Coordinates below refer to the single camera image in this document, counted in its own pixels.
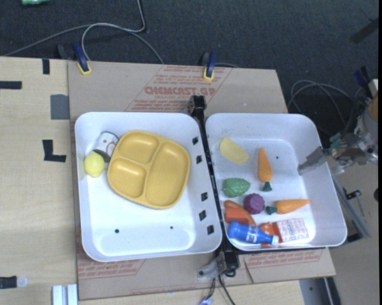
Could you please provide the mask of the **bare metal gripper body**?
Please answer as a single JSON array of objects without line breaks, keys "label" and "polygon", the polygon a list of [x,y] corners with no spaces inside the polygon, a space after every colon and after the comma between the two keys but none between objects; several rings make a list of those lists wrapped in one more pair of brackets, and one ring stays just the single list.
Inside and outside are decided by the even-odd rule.
[{"label": "bare metal gripper body", "polygon": [[331,156],[341,168],[378,165],[378,142],[370,133],[337,133],[329,139]]}]

